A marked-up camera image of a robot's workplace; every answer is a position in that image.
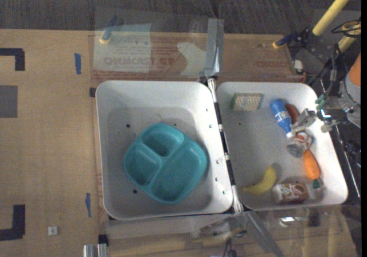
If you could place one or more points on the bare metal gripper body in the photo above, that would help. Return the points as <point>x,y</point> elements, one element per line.
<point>338,108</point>

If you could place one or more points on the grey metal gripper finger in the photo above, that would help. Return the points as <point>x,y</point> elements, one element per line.
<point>307,116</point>
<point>299,128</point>

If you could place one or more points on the brown sausage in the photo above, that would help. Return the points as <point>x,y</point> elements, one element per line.
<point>292,111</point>

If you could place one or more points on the red and white can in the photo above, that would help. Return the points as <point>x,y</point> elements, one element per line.
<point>299,145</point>

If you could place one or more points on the blue bottle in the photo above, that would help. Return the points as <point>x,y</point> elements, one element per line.
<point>279,115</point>

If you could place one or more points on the orange carrot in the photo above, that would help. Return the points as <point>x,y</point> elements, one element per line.
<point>311,167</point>

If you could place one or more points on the white plastic tray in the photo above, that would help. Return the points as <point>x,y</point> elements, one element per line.
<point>258,141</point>
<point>160,101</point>

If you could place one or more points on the green patterned packet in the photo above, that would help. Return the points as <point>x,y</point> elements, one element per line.
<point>246,101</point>

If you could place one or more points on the yellow banana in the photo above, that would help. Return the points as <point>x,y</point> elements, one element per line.
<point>265,182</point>

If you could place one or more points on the brown and white carton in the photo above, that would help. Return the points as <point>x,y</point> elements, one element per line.
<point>291,192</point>

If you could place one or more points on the teal divided plate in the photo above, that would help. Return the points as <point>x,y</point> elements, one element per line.
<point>172,169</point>

